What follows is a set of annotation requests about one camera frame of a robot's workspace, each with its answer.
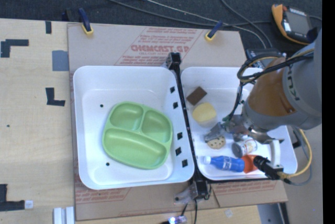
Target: orange multimeter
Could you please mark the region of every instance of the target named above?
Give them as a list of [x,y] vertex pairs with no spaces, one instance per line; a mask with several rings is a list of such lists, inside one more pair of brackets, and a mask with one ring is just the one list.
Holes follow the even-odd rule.
[[312,42],[308,37],[312,26],[309,16],[305,12],[283,4],[272,5],[271,10],[274,20],[284,37],[300,44],[310,44]]

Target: yellow sponge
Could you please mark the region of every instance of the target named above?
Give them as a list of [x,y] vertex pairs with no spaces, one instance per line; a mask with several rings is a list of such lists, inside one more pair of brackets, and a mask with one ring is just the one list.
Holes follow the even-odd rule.
[[216,111],[211,103],[201,103],[195,107],[192,112],[192,117],[201,125],[206,125],[216,119]]

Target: white bottle cap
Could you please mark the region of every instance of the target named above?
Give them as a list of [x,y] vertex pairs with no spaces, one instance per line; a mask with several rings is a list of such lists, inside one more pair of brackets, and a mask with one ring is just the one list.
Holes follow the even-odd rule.
[[203,164],[210,164],[210,156],[204,156],[203,157]]

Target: green divided plate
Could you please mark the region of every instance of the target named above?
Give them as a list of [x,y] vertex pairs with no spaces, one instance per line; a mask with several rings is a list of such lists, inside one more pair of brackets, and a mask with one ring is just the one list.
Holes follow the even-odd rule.
[[172,134],[172,123],[165,114],[142,104],[122,102],[109,113],[102,144],[118,162],[156,169],[169,155]]

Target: cardboard sheet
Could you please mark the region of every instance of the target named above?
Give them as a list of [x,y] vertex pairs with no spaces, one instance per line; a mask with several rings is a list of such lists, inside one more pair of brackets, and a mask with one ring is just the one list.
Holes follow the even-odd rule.
[[[187,188],[188,182],[157,186],[95,191],[80,180],[77,169],[77,145],[72,78],[85,65],[164,66],[170,52],[180,52],[181,69],[190,66],[235,66],[245,61],[238,32],[218,31],[208,42],[208,30],[146,26],[92,24],[94,33],[87,36],[81,24],[68,24],[71,89],[71,114],[75,178],[76,219],[92,220],[180,212],[184,205],[175,204],[174,194]],[[213,184],[209,200],[198,209],[234,207],[287,201],[281,181],[249,181]]]

